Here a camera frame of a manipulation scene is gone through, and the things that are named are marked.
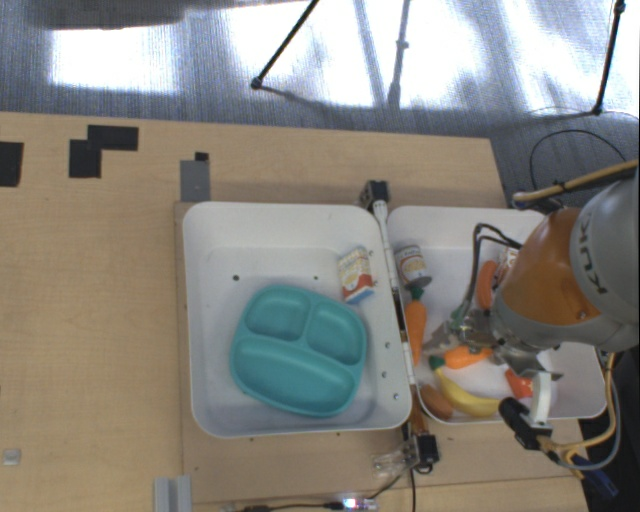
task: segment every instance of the wooden table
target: wooden table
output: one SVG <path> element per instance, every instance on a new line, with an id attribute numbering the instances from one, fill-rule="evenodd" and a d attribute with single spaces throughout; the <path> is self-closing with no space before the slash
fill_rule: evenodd
<path id="1" fill-rule="evenodd" d="M 70 179 L 69 140 L 90 123 L 138 126 L 139 150 L 103 152 L 102 179 Z M 0 450 L 22 450 L 18 466 L 0 466 L 0 510 L 150 511 L 153 479 L 185 472 L 199 512 L 231 498 L 274 503 L 265 484 L 291 475 L 281 497 L 375 488 L 367 461 L 396 433 L 199 437 L 225 458 L 211 477 L 222 495 L 187 465 L 179 162 L 210 154 L 215 200 L 352 203 L 367 179 L 385 179 L 392 207 L 502 207 L 488 141 L 11 113 L 0 113 L 0 141 L 25 143 L 20 185 L 0 188 Z M 431 425 L 442 461 L 418 479 L 419 510 L 587 509 L 579 482 L 503 425 Z M 577 422 L 554 435 L 575 438 Z M 383 510 L 409 509 L 407 482 L 398 487 L 380 497 Z"/>

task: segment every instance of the yellow banana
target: yellow banana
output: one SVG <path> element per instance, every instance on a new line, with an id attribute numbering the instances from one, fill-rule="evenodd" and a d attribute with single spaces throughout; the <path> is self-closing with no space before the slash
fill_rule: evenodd
<path id="1" fill-rule="evenodd" d="M 440 381 L 440 391 L 455 409 L 477 418 L 493 416 L 498 411 L 500 400 L 472 395 L 447 377 L 442 372 L 442 358 L 431 356 L 429 364 Z"/>

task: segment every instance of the turquoise plate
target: turquoise plate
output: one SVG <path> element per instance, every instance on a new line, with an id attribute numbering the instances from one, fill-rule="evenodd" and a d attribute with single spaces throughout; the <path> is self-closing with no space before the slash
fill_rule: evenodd
<path id="1" fill-rule="evenodd" d="M 351 404 L 367 335 L 344 304 L 269 286 L 247 304 L 231 346 L 231 375 L 248 395 L 285 411 L 329 417 Z"/>

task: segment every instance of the metallic floor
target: metallic floor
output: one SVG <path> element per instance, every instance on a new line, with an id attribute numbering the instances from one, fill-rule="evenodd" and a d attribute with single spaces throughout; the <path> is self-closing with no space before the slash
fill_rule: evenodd
<path id="1" fill-rule="evenodd" d="M 637 2 L 580 114 L 612 3 L 322 0 L 252 91 L 306 0 L 0 0 L 0 110 L 489 137 L 510 195 L 637 157 Z"/>

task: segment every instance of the white tray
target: white tray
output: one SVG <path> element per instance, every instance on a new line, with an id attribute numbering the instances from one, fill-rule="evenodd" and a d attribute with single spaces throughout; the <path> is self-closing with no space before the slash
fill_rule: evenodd
<path id="1" fill-rule="evenodd" d="M 540 223 L 542 216 L 535 212 L 485 208 L 442 208 L 406 206 L 394 210 L 388 222 L 389 239 L 394 250 L 406 245 L 418 245 L 427 262 L 433 281 L 425 288 L 422 302 L 428 310 L 425 340 L 448 318 L 460 304 L 469 283 L 472 259 L 472 232 L 478 222 L 493 224 L 519 241 Z M 501 246 L 484 243 L 481 262 L 496 259 Z M 410 300 L 405 291 L 403 300 Z M 551 419 L 589 418 L 600 414 L 605 406 L 604 381 L 593 348 L 576 343 L 565 343 L 559 350 L 540 354 L 540 362 L 551 371 L 564 376 L 552 384 Z M 504 379 L 506 366 L 498 367 L 481 361 L 462 370 L 449 370 L 445 374 L 467 391 L 495 398 L 510 396 Z M 423 356 L 415 370 L 422 384 L 437 387 L 436 379 Z M 461 413 L 445 423 L 466 424 L 502 421 L 496 414 L 491 418 L 472 418 Z"/>
<path id="2" fill-rule="evenodd" d="M 187 212 L 183 229 L 192 409 L 205 432 L 390 429 L 405 421 L 408 378 L 380 232 L 369 213 L 354 206 L 201 203 Z M 332 418 L 311 418 L 245 395 L 232 380 L 229 352 L 250 298 L 267 285 L 287 284 L 342 300 L 338 258 L 358 245 L 371 251 L 378 285 L 351 306 L 367 328 L 368 347 L 350 407 Z"/>

